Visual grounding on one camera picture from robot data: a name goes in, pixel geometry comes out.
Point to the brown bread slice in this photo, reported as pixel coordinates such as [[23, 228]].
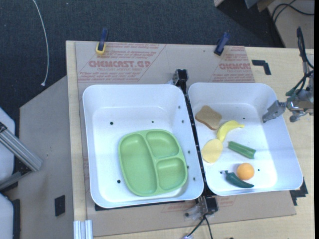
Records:
[[208, 116]]

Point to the green divided plate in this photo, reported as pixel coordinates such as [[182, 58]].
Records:
[[134, 158]]

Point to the brown cardboard board red print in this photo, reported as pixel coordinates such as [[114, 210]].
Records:
[[159, 61]]

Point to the yellow banana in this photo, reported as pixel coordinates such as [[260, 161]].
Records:
[[225, 131]]

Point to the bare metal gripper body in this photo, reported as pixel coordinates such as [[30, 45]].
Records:
[[300, 101]]

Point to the thin black rod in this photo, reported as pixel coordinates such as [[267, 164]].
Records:
[[195, 136]]

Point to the yellow potato chip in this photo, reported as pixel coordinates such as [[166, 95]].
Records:
[[212, 151]]

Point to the white plastic tray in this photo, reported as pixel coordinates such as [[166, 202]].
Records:
[[274, 158], [104, 103]]

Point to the orange fruit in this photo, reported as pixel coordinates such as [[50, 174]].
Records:
[[245, 171]]

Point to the green celery stick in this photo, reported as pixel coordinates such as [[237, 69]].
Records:
[[241, 149]]

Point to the dark green pepper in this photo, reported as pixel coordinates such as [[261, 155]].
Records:
[[236, 180]]

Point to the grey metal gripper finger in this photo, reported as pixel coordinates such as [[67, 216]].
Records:
[[272, 112], [296, 118]]

